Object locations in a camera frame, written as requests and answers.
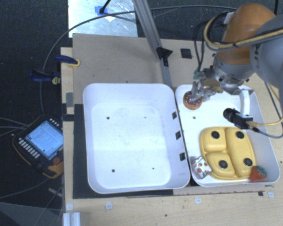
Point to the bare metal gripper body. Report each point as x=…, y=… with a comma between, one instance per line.
x=213, y=80

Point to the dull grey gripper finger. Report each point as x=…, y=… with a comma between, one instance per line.
x=207, y=95
x=195, y=91

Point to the black cylinder on white bracket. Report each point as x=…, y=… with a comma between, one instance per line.
x=235, y=118

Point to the red strawberry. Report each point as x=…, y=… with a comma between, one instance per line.
x=258, y=173

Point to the brown sprinkled doughnut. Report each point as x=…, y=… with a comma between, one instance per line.
x=191, y=104

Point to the brown cardboard board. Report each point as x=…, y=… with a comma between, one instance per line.
x=118, y=60

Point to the white plastic tray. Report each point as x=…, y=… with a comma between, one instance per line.
x=129, y=138
x=210, y=116

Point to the yellow divided plate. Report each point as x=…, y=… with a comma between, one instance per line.
x=233, y=147

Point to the white packet with red print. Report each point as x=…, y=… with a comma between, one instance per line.
x=201, y=167

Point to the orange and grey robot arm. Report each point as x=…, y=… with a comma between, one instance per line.
x=268, y=55

